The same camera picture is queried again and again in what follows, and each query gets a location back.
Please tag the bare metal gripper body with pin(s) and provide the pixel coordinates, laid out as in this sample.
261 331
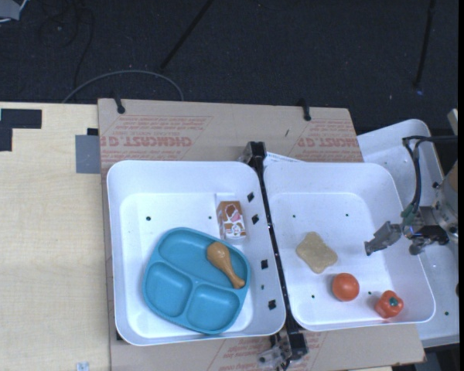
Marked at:
433 233

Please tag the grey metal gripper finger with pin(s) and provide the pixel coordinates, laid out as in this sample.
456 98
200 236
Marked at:
416 249
383 237

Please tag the white plastic tray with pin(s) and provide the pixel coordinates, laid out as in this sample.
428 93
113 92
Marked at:
355 191
170 191

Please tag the orange toy bell pepper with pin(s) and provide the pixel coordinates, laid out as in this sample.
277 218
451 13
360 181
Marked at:
388 304

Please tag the orange toy tomato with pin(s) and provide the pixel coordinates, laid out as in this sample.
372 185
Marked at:
345 286

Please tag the beige toy bread slice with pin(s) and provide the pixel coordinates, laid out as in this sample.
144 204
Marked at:
316 252

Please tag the thin black rod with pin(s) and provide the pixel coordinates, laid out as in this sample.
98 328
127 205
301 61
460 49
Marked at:
273 242

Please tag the white printed paper sheet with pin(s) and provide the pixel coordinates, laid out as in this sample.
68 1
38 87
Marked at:
284 157

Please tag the small brown and white carton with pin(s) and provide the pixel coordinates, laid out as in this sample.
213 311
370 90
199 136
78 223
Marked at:
232 220

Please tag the brown toy chicken drumstick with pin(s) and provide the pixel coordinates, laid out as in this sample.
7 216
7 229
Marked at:
221 256

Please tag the brown cardboard board red print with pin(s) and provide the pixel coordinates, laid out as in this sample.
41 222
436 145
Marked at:
224 130

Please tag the blue divided plate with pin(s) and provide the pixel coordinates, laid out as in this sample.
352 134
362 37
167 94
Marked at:
178 284

